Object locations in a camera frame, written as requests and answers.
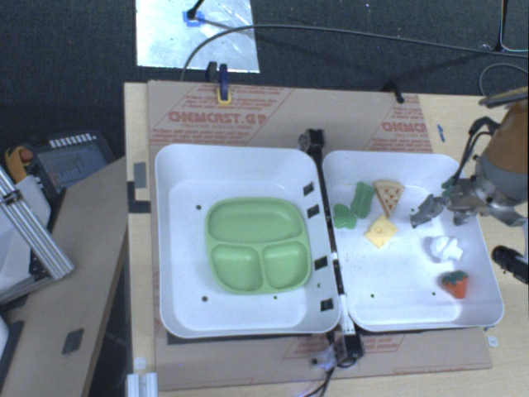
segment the toy pizza slice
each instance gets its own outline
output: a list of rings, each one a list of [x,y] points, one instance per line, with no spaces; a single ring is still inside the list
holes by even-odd
[[[373,182],[373,186],[382,209],[389,218],[397,207],[400,196],[403,195],[404,185],[396,181],[382,180]]]

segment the silver metal sheet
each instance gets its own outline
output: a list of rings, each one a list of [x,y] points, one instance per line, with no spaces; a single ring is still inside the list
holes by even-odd
[[[205,0],[197,18],[190,22],[185,12],[197,0],[136,0],[137,64],[182,68],[193,49],[226,27],[251,25],[250,0]],[[190,69],[206,69],[210,61],[226,63],[234,72],[259,72],[253,30],[235,32],[202,48]]]

